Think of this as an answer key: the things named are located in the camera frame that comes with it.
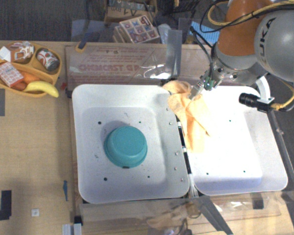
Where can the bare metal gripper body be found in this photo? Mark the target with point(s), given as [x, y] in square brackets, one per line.
[219, 75]

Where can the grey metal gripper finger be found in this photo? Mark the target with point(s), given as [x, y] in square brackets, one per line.
[194, 91]
[199, 92]

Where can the yellow cloth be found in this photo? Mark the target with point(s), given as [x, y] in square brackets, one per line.
[193, 121]

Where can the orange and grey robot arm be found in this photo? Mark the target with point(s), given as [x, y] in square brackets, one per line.
[242, 38]

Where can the thin black and white rod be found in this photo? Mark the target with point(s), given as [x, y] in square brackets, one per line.
[184, 146]

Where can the white plastic tray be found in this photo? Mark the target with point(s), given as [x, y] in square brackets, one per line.
[235, 150]
[93, 141]

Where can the wooden noughts and crosses box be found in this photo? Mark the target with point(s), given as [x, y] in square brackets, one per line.
[139, 29]

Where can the teal bowl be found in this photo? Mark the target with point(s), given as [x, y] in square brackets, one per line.
[125, 146]

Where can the brown cardboard board red print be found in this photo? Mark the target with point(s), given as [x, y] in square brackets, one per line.
[107, 67]

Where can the brown cardboard box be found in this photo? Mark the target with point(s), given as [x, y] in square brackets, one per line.
[127, 2]

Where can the red and white can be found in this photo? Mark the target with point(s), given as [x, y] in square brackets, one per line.
[47, 59]

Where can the yellow banana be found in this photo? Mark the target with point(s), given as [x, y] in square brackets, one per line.
[42, 86]

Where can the orange divided plate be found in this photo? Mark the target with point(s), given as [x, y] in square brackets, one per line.
[42, 75]

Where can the orange carrot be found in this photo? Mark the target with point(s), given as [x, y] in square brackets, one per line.
[29, 77]

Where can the white and orange carton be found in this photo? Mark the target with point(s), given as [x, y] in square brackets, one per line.
[19, 53]

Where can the red and white packet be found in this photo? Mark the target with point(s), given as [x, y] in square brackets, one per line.
[8, 74]

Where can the black cylinder on white bracket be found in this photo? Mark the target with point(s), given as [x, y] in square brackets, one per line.
[253, 101]

